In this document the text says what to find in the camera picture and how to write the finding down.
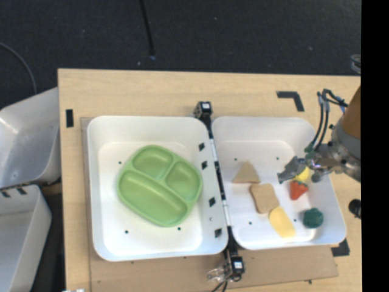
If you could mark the tan square bread slice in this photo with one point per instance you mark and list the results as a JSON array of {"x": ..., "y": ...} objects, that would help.
[{"x": 263, "y": 198}]

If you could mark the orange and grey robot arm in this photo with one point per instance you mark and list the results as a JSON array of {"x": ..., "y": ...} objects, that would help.
[{"x": 353, "y": 117}]

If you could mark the green divided plate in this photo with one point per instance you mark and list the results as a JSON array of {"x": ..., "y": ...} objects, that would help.
[{"x": 152, "y": 193}]

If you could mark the orange carrot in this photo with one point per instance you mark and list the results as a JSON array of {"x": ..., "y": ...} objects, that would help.
[{"x": 298, "y": 190}]

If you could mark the green broccoli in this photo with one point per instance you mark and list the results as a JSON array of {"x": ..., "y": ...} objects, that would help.
[{"x": 313, "y": 218}]

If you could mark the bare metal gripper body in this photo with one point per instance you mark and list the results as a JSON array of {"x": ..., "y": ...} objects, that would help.
[{"x": 337, "y": 160}]

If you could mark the thin black and white rod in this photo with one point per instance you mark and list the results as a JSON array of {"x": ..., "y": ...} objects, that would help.
[{"x": 216, "y": 166}]

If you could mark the yellow round toy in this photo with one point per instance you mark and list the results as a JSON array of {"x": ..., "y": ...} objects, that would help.
[{"x": 304, "y": 174}]

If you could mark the yellow oval slice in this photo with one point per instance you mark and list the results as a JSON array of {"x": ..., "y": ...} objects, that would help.
[{"x": 282, "y": 223}]

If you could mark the white plastic tray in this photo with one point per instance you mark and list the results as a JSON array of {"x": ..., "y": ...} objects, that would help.
[
  {"x": 258, "y": 132},
  {"x": 152, "y": 242}
]

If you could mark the tan triangular bread slice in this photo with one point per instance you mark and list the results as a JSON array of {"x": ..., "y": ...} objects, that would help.
[{"x": 246, "y": 175}]

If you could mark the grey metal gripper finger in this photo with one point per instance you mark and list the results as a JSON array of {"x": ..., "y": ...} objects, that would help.
[
  {"x": 317, "y": 176},
  {"x": 290, "y": 168}
]

